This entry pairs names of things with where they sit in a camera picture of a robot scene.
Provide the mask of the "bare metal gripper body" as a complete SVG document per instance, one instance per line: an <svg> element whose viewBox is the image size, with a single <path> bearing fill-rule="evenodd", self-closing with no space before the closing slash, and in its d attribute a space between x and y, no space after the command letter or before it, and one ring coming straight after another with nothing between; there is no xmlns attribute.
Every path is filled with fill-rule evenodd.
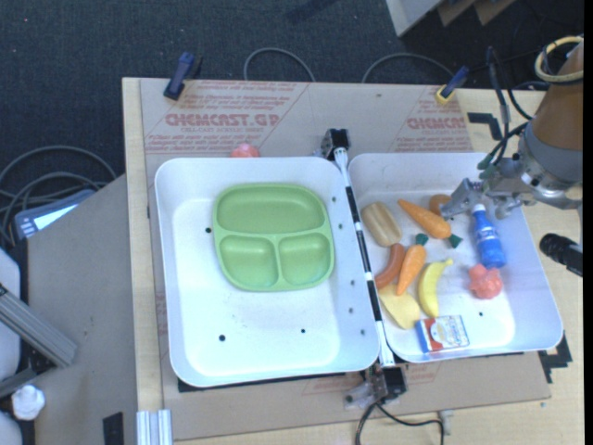
<svg viewBox="0 0 593 445"><path fill-rule="evenodd" d="M522 206L536 203L560 210L577 210L583 204L582 184L553 175L527 155L513 155L483 170L484 195L515 197Z"/></svg>

